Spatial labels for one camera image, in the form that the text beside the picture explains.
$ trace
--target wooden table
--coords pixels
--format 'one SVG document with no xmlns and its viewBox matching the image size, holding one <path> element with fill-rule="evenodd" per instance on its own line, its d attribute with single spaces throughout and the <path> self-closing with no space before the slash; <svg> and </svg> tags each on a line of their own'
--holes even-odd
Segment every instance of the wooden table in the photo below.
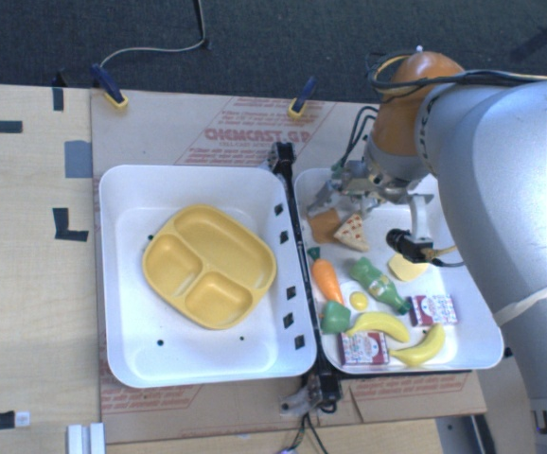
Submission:
<svg viewBox="0 0 547 454">
<path fill-rule="evenodd" d="M 0 412 L 27 410 L 27 428 L 0 430 L 0 453 L 63 453 L 66 428 L 100 422 L 93 180 L 68 178 L 65 144 L 91 142 L 90 91 L 0 85 Z M 54 208 L 86 241 L 56 239 Z M 111 453 L 278 452 L 294 431 L 108 445 Z M 321 428 L 329 452 L 442 452 L 435 421 Z M 320 452 L 308 434 L 299 452 Z"/>
</svg>

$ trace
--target yellow divided plate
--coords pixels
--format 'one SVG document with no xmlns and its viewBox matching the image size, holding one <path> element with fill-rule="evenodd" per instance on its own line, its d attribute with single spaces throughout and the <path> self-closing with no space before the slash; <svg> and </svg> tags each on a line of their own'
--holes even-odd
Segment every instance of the yellow divided plate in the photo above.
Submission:
<svg viewBox="0 0 547 454">
<path fill-rule="evenodd" d="M 206 328 L 241 322 L 275 278 L 275 256 L 252 231 L 216 207 L 176 213 L 143 254 L 143 273 L 170 305 Z"/>
</svg>

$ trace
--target white cable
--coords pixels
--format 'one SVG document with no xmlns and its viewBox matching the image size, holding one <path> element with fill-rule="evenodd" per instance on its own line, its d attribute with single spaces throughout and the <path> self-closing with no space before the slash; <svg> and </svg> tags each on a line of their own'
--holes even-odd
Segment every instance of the white cable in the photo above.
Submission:
<svg viewBox="0 0 547 454">
<path fill-rule="evenodd" d="M 502 307 L 499 311 L 494 313 L 494 320 L 497 322 L 498 326 L 503 326 L 505 323 L 509 323 L 514 318 L 520 316 L 521 313 L 524 313 L 536 303 L 546 298 L 547 287 L 532 293 L 530 296 L 525 297 L 521 301 L 517 301 Z"/>
<path fill-rule="evenodd" d="M 187 52 L 190 50 L 195 50 L 197 48 L 200 48 L 205 42 L 206 42 L 206 24 L 204 22 L 204 16 L 203 16 L 203 10 L 202 10 L 202 0 L 198 0 L 198 13 L 200 16 L 200 25 L 202 30 L 202 38 L 195 44 L 190 45 L 189 47 L 183 47 L 179 49 L 166 49 L 161 47 L 128 47 L 125 49 L 116 50 L 109 56 L 107 56 L 103 61 L 101 61 L 101 64 L 99 67 L 103 67 L 110 59 L 114 58 L 115 56 L 118 56 L 120 54 L 123 54 L 125 52 L 163 52 L 163 53 L 180 53 L 180 52 Z"/>
</svg>

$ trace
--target toy carrot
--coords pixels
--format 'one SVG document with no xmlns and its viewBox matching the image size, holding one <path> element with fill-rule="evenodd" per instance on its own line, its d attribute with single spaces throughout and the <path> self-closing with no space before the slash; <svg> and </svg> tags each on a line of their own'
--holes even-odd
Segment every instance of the toy carrot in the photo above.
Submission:
<svg viewBox="0 0 547 454">
<path fill-rule="evenodd" d="M 337 272 L 330 261 L 320 257 L 320 248 L 313 247 L 308 250 L 309 256 L 313 259 L 311 265 L 311 275 L 313 280 L 326 298 L 330 301 L 345 304 L 343 295 L 341 294 L 341 286 L 337 279 Z"/>
</svg>

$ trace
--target cardboard sheet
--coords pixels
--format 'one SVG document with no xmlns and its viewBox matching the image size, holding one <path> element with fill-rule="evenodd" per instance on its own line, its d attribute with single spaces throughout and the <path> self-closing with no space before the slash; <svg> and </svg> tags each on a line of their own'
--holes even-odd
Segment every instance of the cardboard sheet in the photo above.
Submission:
<svg viewBox="0 0 547 454">
<path fill-rule="evenodd" d="M 100 400 L 108 444 L 295 429 L 298 419 L 280 416 L 279 402 L 300 388 L 300 378 L 131 389 L 111 374 L 105 355 L 98 182 L 107 169 L 123 164 L 260 166 L 277 141 L 294 143 L 295 176 L 331 166 L 343 154 L 363 105 L 310 101 L 303 119 L 293 121 L 286 114 L 289 99 L 125 95 L 130 102 L 122 111 L 99 90 L 91 97 Z M 485 411 L 475 373 L 351 379 L 343 381 L 343 390 L 338 410 L 319 415 L 319 426 Z"/>
</svg>

